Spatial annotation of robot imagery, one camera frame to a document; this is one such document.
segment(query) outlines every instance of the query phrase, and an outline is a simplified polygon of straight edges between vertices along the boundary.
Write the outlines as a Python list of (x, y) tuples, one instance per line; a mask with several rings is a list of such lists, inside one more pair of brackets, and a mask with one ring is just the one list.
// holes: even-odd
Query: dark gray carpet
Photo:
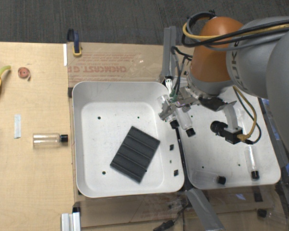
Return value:
[(289, 0), (0, 0), (0, 41), (64, 43), (69, 28), (80, 41), (162, 44), (164, 27), (214, 9), (246, 23), (289, 15)]

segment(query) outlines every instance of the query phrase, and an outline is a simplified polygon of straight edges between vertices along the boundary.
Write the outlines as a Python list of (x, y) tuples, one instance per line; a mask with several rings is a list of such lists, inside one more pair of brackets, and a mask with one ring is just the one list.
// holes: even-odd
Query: white strip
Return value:
[(67, 44), (63, 44), (64, 66), (67, 66)]
[(14, 115), (14, 139), (21, 137), (21, 115)]

